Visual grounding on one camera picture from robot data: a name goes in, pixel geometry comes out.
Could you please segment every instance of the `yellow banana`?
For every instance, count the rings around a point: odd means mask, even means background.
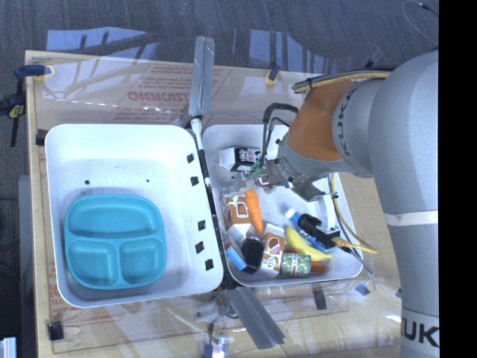
[[[324,252],[308,245],[305,239],[292,227],[287,227],[285,229],[285,239],[290,248],[294,249],[298,254],[308,254],[312,261],[331,259],[331,254],[325,254]]]

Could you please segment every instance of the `tape strip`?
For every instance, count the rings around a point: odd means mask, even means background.
[[[400,215],[389,215],[385,213],[385,221],[388,225],[395,227],[406,227],[408,225],[437,224],[439,222],[439,211],[402,213]]]

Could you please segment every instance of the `blue plate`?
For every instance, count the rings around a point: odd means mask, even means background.
[[[88,288],[144,286],[165,270],[162,216],[141,196],[83,196],[68,208],[64,231],[69,271]]]

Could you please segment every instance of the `orange carrot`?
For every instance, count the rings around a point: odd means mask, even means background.
[[[262,222],[262,213],[260,212],[260,203],[259,196],[256,194],[255,189],[250,188],[244,192],[245,194],[245,205],[248,209],[248,216],[252,225],[255,227],[257,232],[263,233],[263,222]]]

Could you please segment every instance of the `gray carpet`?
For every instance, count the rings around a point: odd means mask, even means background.
[[[362,68],[379,49],[376,66],[398,66],[438,47],[438,12],[439,0],[0,0],[0,95],[16,91],[13,70],[27,49],[182,61],[191,60],[193,49],[180,39],[199,35],[215,39],[218,65],[267,68],[277,61],[285,70],[335,73]],[[91,43],[88,30],[102,36],[103,28],[146,35],[134,43]],[[147,55],[128,50],[162,38],[177,41]],[[0,116],[0,339],[14,335],[21,342],[15,199],[19,176],[28,173],[25,116],[15,147],[12,124]]]

